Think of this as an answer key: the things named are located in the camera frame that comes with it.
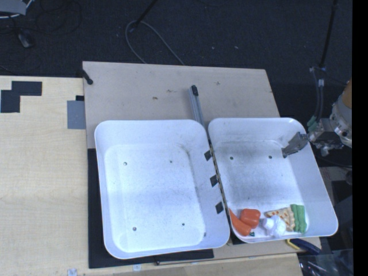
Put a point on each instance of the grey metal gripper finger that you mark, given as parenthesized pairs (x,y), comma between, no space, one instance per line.
(299,137)
(290,150)

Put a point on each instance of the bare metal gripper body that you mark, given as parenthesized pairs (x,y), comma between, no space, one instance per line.
(327,137)

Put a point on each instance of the yellow pizza slice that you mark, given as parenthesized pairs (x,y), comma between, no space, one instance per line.
(284,215)

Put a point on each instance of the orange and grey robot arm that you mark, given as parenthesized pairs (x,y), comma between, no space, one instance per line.
(345,104)

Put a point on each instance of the green bean pods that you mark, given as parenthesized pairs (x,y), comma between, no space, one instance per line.
(299,217)

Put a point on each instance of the white plastic tray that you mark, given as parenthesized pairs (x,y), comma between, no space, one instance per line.
(155,191)
(258,180)

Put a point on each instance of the white garlic bulb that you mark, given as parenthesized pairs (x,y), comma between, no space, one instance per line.
(274,226)

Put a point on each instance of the pale brown flat board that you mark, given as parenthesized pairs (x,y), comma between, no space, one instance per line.
(143,93)

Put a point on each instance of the orange carrot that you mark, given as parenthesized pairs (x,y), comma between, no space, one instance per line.
(239,226)

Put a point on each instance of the orange bell pepper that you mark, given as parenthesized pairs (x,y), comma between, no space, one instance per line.
(250,216)

